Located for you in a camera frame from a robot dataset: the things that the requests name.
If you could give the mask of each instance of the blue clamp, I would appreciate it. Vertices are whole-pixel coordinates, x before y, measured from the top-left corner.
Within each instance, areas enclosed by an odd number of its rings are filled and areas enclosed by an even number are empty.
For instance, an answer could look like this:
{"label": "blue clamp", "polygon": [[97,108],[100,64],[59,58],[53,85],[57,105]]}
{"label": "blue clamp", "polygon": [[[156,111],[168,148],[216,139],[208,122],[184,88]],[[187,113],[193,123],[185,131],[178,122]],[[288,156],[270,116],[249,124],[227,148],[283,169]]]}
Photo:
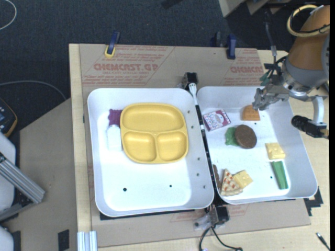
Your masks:
{"label": "blue clamp", "polygon": [[236,47],[236,37],[232,33],[227,37],[227,58],[229,60],[234,60],[235,57],[235,47]]}
{"label": "blue clamp", "polygon": [[115,45],[119,42],[120,39],[120,32],[118,31],[114,31],[113,35],[111,37],[111,41],[109,43],[109,45],[106,47],[105,50],[105,57],[106,58],[112,58],[114,56],[115,53]]}

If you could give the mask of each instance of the yellow cable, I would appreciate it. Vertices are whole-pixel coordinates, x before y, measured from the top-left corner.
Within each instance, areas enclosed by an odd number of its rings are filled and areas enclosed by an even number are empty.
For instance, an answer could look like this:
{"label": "yellow cable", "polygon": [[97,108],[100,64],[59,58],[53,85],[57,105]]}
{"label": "yellow cable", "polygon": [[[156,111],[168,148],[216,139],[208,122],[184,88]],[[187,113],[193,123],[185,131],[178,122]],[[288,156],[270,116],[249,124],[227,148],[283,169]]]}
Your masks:
{"label": "yellow cable", "polygon": [[318,35],[320,33],[324,33],[326,31],[328,31],[330,29],[330,25],[325,26],[325,27],[321,27],[319,30],[314,31],[314,32],[296,32],[296,31],[294,31],[292,29],[291,22],[292,22],[292,19],[295,17],[295,15],[297,15],[302,10],[305,10],[305,9],[315,9],[315,8],[318,8],[318,7],[316,5],[305,5],[305,6],[302,6],[302,7],[298,8],[298,9],[296,9],[290,15],[290,17],[287,20],[286,27],[287,27],[288,32],[290,34],[292,34],[293,36],[297,36],[297,37],[310,37],[310,36],[315,36],[315,35]]}

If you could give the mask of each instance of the brown patty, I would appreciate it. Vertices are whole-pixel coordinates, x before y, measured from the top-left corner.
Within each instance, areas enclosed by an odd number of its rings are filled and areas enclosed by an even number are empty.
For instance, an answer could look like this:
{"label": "brown patty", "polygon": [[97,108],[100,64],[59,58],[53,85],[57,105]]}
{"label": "brown patty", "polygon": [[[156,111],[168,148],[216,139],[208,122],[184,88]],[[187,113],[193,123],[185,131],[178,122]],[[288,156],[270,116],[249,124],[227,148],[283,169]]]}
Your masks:
{"label": "brown patty", "polygon": [[241,124],[236,127],[235,138],[238,144],[245,149],[251,149],[256,146],[257,137],[255,132],[249,126]]}

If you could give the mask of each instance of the black pen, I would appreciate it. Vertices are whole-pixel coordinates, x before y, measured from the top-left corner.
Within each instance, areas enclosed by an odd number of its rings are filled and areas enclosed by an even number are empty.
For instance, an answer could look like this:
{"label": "black pen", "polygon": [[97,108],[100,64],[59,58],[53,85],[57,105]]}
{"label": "black pen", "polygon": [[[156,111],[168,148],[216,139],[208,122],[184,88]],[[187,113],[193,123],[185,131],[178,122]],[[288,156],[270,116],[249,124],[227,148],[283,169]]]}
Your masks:
{"label": "black pen", "polygon": [[323,237],[321,236],[321,234],[317,232],[316,235],[318,236],[318,238],[320,239],[320,241],[326,246],[326,248],[328,248],[328,250],[330,251],[330,247],[327,245],[325,239],[323,239]]}

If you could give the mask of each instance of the green object on floor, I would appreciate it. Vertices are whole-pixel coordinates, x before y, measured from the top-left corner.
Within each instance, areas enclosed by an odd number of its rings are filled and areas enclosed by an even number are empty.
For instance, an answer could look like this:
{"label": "green object on floor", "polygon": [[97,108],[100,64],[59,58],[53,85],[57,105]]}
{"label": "green object on floor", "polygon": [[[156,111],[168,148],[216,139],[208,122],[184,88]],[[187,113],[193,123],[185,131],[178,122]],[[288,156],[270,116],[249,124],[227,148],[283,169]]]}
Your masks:
{"label": "green object on floor", "polygon": [[279,189],[288,189],[283,161],[271,162],[271,166],[276,176]]}
{"label": "green object on floor", "polygon": [[226,132],[226,145],[239,146],[235,138],[236,128],[228,128]]}

